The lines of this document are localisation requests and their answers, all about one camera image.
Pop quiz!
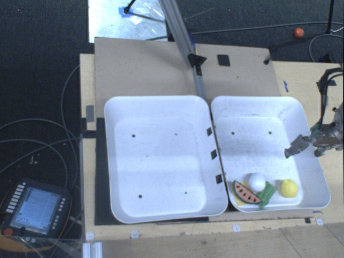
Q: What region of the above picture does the green toy vegetable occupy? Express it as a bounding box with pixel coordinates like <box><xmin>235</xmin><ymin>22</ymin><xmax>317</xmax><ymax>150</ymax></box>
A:
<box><xmin>255</xmin><ymin>181</ymin><xmax>277</xmax><ymax>210</ymax></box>

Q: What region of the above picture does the brown cardboard board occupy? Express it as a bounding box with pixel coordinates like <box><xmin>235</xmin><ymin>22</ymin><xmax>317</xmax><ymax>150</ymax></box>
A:
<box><xmin>94</xmin><ymin>37</ymin><xmax>319</xmax><ymax>223</ymax></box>

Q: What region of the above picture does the white plastic tray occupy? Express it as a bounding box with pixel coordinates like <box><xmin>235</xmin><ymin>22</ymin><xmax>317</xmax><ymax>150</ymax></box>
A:
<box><xmin>103</xmin><ymin>95</ymin><xmax>230</xmax><ymax>225</ymax></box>
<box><xmin>210</xmin><ymin>95</ymin><xmax>332</xmax><ymax>214</ymax></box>

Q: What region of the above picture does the yellow ball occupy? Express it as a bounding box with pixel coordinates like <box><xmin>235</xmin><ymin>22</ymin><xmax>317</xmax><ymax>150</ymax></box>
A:
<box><xmin>280</xmin><ymin>178</ymin><xmax>299</xmax><ymax>199</ymax></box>

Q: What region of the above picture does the red watermelon slice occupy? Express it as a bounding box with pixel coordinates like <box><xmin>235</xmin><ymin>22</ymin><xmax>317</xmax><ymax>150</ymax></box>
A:
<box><xmin>232</xmin><ymin>180</ymin><xmax>263</xmax><ymax>205</ymax></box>

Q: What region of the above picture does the yellow flat square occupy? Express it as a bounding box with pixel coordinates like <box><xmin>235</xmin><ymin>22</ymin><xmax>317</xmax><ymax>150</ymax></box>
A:
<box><xmin>228</xmin><ymin>181</ymin><xmax>254</xmax><ymax>207</ymax></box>

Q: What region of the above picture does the white ball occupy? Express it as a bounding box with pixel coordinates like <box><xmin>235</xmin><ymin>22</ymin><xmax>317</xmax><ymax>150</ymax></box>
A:
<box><xmin>247</xmin><ymin>172</ymin><xmax>267</xmax><ymax>193</ymax></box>

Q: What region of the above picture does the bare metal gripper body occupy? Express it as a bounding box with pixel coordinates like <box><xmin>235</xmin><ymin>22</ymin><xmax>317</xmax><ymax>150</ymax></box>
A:
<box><xmin>311</xmin><ymin>106</ymin><xmax>344</xmax><ymax>151</ymax></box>

